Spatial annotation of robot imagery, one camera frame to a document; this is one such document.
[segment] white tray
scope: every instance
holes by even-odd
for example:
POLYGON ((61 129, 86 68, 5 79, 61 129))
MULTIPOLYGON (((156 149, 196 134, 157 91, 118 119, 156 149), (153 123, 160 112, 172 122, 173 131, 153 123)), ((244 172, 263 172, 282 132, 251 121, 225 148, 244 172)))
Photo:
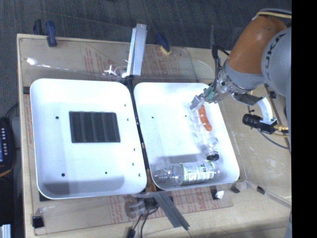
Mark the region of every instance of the white tray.
MULTIPOLYGON (((170 164, 206 159, 197 147, 189 106, 195 95, 208 85, 202 83, 139 83, 134 89, 140 127, 146 147, 150 171, 153 175, 170 164)), ((210 182, 180 187, 163 187, 164 190, 181 189, 235 182, 239 166, 218 104, 206 105, 213 132, 219 140, 220 159, 216 162, 220 177, 210 182)))
POLYGON ((131 95, 123 84, 38 79, 30 95, 37 185, 45 197, 136 194, 145 188, 131 95), (121 141, 72 143, 70 111, 115 112, 121 141))

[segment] tray with dark rectangular hole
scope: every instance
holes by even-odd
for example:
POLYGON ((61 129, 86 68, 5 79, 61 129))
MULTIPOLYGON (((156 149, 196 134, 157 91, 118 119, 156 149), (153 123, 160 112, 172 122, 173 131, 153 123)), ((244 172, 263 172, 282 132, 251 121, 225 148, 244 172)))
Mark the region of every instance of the tray with dark rectangular hole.
POLYGON ((114 112, 69 112, 72 143, 120 142, 114 112))

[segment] clear plastic bottle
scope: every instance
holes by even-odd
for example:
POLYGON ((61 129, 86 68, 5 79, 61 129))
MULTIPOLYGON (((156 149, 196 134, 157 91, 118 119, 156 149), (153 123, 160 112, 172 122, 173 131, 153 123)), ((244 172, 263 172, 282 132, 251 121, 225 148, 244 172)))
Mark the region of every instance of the clear plastic bottle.
POLYGON ((190 111, 190 119, 193 125, 195 135, 197 137, 198 147, 201 150, 207 160, 216 161, 219 159, 218 147, 219 141, 215 137, 212 130, 206 130, 199 109, 190 111))
POLYGON ((217 165, 208 160, 171 164, 154 173, 154 181, 164 187, 207 182, 219 176, 217 165))

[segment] plastic bottle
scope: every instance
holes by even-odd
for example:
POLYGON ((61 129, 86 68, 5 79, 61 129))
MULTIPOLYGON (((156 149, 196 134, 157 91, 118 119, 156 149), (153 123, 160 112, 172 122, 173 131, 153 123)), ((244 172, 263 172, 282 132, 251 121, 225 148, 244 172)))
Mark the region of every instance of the plastic bottle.
POLYGON ((181 186, 192 183, 201 183, 216 179, 219 170, 212 161, 171 164, 154 173, 154 181, 164 187, 181 186))
POLYGON ((207 131, 200 118, 199 110, 190 111, 190 119, 197 137, 198 147, 207 160, 216 161, 219 159, 218 147, 219 141, 213 131, 207 131))

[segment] gray carpet floor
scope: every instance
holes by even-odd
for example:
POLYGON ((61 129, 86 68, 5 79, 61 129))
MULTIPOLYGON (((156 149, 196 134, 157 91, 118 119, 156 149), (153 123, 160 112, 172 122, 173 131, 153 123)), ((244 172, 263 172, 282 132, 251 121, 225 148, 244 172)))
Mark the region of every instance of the gray carpet floor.
POLYGON ((52 20, 56 36, 123 42, 142 22, 148 44, 161 32, 171 46, 208 49, 213 36, 229 50, 263 8, 291 11, 292 0, 0 0, 0 117, 18 102, 16 34, 33 34, 36 19, 52 20))

